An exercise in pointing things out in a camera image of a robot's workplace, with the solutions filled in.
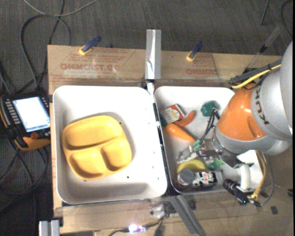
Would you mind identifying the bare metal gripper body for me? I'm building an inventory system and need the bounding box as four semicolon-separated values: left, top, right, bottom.
196;138;224;166

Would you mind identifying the yellow banana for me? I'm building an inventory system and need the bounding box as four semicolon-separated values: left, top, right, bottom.
176;159;208;175

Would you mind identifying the small green toy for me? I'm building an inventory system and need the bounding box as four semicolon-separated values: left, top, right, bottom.
207;157;225;171

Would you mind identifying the small can grey lid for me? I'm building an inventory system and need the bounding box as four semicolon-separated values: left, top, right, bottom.
177;168;196;188

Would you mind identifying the orange carrot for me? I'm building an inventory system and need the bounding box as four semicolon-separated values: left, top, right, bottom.
165;122;196;143

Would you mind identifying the orange-red sausage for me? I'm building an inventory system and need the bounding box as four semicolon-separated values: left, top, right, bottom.
174;110;196;128

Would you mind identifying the dark green pepper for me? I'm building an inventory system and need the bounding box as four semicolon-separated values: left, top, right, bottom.
200;100;220;118

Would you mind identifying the orange and white carton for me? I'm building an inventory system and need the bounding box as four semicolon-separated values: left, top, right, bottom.
159;103;186;124

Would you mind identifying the white plastic tray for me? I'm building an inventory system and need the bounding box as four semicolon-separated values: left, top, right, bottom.
153;86;266;196
52;85;169;205

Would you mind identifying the yellow divided plate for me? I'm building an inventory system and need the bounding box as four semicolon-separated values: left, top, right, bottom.
61;115;133;181

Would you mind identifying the brown cardboard board red print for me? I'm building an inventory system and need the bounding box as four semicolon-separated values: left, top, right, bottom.
47;44;294;234

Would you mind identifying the black cylinder on white bracket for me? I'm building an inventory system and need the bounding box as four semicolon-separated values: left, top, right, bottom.
222;163;255;204

